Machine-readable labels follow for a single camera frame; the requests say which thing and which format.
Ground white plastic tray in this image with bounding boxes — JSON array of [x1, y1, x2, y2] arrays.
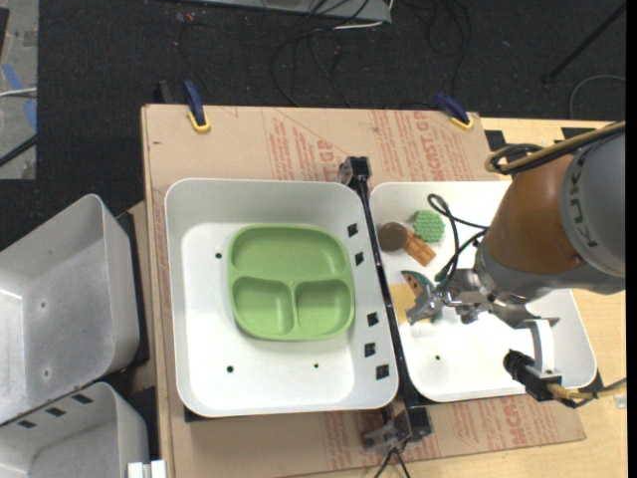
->
[[163, 176, 401, 419], [0, 380, 151, 478], [0, 193, 142, 425], [368, 180, 598, 404]]

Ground black cylinder on white bracket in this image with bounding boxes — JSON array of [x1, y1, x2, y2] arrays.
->
[[502, 316, 564, 402]]

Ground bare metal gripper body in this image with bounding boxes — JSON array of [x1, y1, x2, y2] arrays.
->
[[438, 268, 530, 329]]

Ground black block with thin wires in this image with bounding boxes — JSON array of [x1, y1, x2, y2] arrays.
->
[[361, 404, 433, 453], [337, 155, 372, 186]]

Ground thin black rod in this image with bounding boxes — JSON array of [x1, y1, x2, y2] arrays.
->
[[353, 176, 422, 412]]

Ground green hexagonal biscuit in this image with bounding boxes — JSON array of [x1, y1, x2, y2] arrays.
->
[[412, 209, 447, 244]]

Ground watermelon slice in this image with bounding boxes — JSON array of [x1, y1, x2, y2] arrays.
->
[[400, 269, 437, 309]]

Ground brown round biscuit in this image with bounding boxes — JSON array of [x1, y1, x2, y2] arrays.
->
[[377, 221, 410, 254]]

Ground green divided plate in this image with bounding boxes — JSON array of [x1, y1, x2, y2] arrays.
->
[[226, 223, 356, 343]]

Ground yellow cheese slice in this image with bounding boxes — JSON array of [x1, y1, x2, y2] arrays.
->
[[387, 282, 435, 326]]

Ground brown cardboard board red print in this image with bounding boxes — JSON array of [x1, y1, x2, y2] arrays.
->
[[140, 104, 587, 478]]

